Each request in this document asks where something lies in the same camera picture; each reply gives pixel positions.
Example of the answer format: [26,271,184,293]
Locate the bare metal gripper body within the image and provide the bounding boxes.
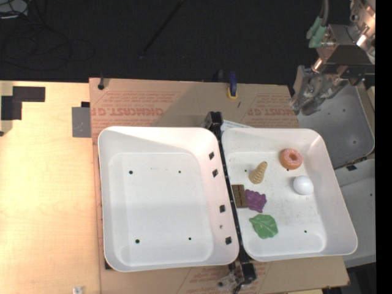
[315,0,377,87]

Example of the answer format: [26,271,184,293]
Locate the white plastic tray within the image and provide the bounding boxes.
[296,83,376,170]
[97,126,241,273]
[333,158,377,268]
[220,127,359,262]

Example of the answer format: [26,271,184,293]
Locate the pink doughnut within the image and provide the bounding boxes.
[279,148,304,170]

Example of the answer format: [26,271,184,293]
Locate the white paper strip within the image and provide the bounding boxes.
[222,119,255,130]

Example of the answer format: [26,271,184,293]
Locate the white egg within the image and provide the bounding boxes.
[292,175,315,197]

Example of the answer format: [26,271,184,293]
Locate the beige ice cream cone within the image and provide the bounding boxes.
[248,160,268,185]

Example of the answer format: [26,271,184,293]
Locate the thin black rod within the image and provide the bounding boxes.
[213,123,247,266]

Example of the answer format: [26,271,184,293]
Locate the purple grapes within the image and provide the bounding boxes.
[244,189,268,213]

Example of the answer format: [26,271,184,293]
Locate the brown chocolate bar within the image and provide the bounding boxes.
[231,184,249,209]

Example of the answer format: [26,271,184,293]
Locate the green lettuce leaf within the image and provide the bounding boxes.
[248,213,279,240]

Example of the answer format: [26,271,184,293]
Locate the brown cardboard board red print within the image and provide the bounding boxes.
[88,77,351,294]

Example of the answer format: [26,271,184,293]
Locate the black block with wires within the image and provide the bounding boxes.
[239,261,257,285]
[203,111,224,131]

